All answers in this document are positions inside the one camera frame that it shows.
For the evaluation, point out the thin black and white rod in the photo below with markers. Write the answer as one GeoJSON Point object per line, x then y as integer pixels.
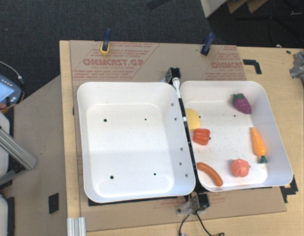
{"type": "Point", "coordinates": [185, 122]}

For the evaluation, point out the white plastic tray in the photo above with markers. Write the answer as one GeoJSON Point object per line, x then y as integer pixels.
{"type": "Point", "coordinates": [230, 136]}
{"type": "Point", "coordinates": [132, 141]}

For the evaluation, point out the yellow round toy fruit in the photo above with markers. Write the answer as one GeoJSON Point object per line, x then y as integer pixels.
{"type": "Point", "coordinates": [193, 119]}

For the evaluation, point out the brown cardboard board red print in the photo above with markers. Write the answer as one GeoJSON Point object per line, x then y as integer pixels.
{"type": "Point", "coordinates": [142, 63]}

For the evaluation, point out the orange bell pepper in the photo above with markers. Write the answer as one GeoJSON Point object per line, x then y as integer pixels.
{"type": "Point", "coordinates": [201, 136]}

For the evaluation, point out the orange sausage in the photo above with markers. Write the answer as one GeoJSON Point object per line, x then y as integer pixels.
{"type": "Point", "coordinates": [211, 173]}

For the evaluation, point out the purple grapes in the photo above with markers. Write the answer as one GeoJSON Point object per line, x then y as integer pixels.
{"type": "Point", "coordinates": [242, 104]}

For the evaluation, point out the orange carrot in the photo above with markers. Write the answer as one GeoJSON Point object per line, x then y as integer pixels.
{"type": "Point", "coordinates": [258, 142]}

